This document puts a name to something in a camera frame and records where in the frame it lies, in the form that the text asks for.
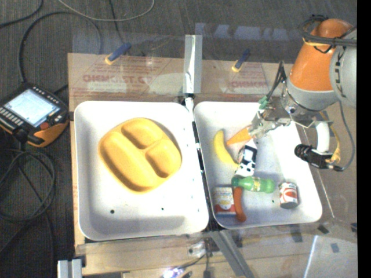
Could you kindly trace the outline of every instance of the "red and white can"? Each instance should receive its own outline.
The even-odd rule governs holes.
[[[297,186],[292,182],[283,182],[279,186],[279,204],[284,209],[297,207]]]

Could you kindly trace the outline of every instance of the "white cable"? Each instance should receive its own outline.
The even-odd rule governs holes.
[[[133,20],[133,19],[136,19],[138,17],[141,17],[141,16],[145,15],[146,13],[150,12],[152,10],[152,8],[153,8],[153,5],[155,4],[155,0],[152,0],[152,4],[151,4],[150,8],[148,8],[145,12],[143,12],[141,14],[138,14],[137,16],[128,17],[126,19],[98,19],[96,17],[91,17],[91,16],[88,16],[86,14],[83,14],[83,13],[79,12],[78,10],[72,8],[70,5],[66,4],[62,0],[58,0],[58,1],[60,3],[62,3],[65,7],[69,8],[70,10],[72,10],[73,12],[75,12],[77,14],[80,14],[81,16],[86,17],[87,19],[96,20],[96,21],[128,21],[128,20]]]

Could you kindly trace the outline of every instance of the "small container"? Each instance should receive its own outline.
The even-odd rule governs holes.
[[[283,182],[279,185],[279,204],[284,209],[292,209],[299,205],[295,183]]]
[[[235,215],[236,208],[231,187],[215,187],[213,189],[214,212],[216,215]]]

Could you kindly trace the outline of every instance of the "yellow toy banana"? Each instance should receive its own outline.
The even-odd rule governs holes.
[[[232,164],[235,168],[238,167],[238,164],[233,160],[230,153],[225,148],[223,130],[219,130],[214,136],[214,150],[217,157],[222,162]]]

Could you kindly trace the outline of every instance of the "plastic tray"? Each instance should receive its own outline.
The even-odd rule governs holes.
[[[98,143],[131,118],[152,119],[172,133],[182,156],[178,172],[142,195],[128,191],[99,158]],[[176,103],[87,101],[74,115],[78,216],[91,240],[113,240],[202,231],[209,214],[190,114]]]
[[[224,129],[225,139],[229,139],[252,121],[258,108],[258,103],[228,102],[201,102],[195,107],[195,121],[210,194],[216,186],[230,186],[235,171],[216,156],[213,150],[214,135]],[[319,220],[322,206],[310,168],[308,163],[294,154],[295,146],[301,143],[296,125],[281,126],[255,143],[258,149],[255,175],[273,179],[276,190],[271,194],[244,191],[243,206],[247,220],[241,223],[234,216],[216,215],[213,210],[217,222],[224,228],[238,229]],[[233,144],[228,150],[236,157],[243,144]],[[284,181],[297,185],[299,205],[294,209],[283,209],[279,205],[278,185]]]

